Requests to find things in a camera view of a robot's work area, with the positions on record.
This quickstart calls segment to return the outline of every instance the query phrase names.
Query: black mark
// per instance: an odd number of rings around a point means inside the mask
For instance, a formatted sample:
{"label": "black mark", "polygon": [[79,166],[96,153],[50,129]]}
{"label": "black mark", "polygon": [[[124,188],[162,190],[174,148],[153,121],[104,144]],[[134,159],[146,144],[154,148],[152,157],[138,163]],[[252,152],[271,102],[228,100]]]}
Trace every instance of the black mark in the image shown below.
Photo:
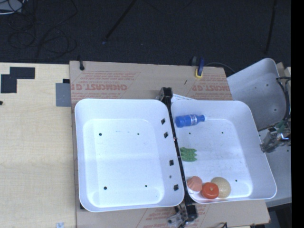
{"label": "black mark", "polygon": [[17,93],[17,79],[35,79],[34,67],[10,67],[1,75],[1,93]]}

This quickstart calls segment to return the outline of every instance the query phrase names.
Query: metal bracket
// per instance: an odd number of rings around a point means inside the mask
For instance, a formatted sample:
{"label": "metal bracket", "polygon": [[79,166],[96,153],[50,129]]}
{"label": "metal bracket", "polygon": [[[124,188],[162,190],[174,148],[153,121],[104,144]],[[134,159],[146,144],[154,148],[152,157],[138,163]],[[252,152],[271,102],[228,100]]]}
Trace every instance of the metal bracket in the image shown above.
{"label": "metal bracket", "polygon": [[[163,102],[168,108],[170,123],[171,123],[171,128],[172,128],[172,133],[173,133],[173,139],[174,139],[174,144],[175,144],[175,149],[176,149],[177,157],[178,157],[178,160],[179,160],[181,178],[182,178],[182,182],[183,182],[183,186],[184,186],[184,190],[185,190],[184,204],[185,204],[185,212],[187,214],[186,221],[193,221],[194,219],[196,219],[198,217],[198,213],[197,213],[195,205],[193,204],[193,200],[191,199],[191,197],[190,197],[190,195],[187,191],[188,190],[187,189],[187,182],[186,182],[186,178],[185,178],[184,168],[182,166],[181,152],[180,152],[180,149],[179,149],[179,145],[177,143],[174,121],[173,121],[172,112],[171,112],[171,99],[172,99],[172,97],[173,97],[172,88],[163,87],[163,88],[161,88],[161,90],[159,92],[159,95],[156,97],[156,99]],[[174,219],[177,221],[178,218],[179,218],[179,215],[177,214],[174,217]]]}
{"label": "metal bracket", "polygon": [[188,219],[187,211],[185,207],[178,209],[175,208],[176,214],[170,216],[167,218],[167,223],[169,227],[183,227],[186,223],[186,220]]}
{"label": "metal bracket", "polygon": [[270,153],[277,147],[283,145],[291,145],[291,129],[288,124],[282,120],[275,127],[268,128],[267,134],[260,144],[263,152]]}

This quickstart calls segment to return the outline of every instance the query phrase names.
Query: wooden table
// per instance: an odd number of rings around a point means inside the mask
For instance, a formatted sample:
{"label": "wooden table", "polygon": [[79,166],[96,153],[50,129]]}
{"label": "wooden table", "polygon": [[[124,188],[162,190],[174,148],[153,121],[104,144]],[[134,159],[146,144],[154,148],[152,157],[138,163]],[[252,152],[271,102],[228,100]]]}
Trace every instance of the wooden table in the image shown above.
{"label": "wooden table", "polygon": [[[0,94],[0,224],[54,228],[64,222],[64,228],[75,228],[71,107],[56,106],[55,89],[56,83],[70,78],[70,67],[0,63],[0,74],[9,74],[10,67],[34,67],[36,74],[34,80],[18,79],[16,94]],[[246,215],[239,217],[224,206],[209,210],[225,211],[223,216],[232,215],[243,225],[270,221],[263,200],[239,202],[238,207]],[[107,216],[114,218],[111,212]],[[111,227],[111,222],[104,220],[99,227]]]}

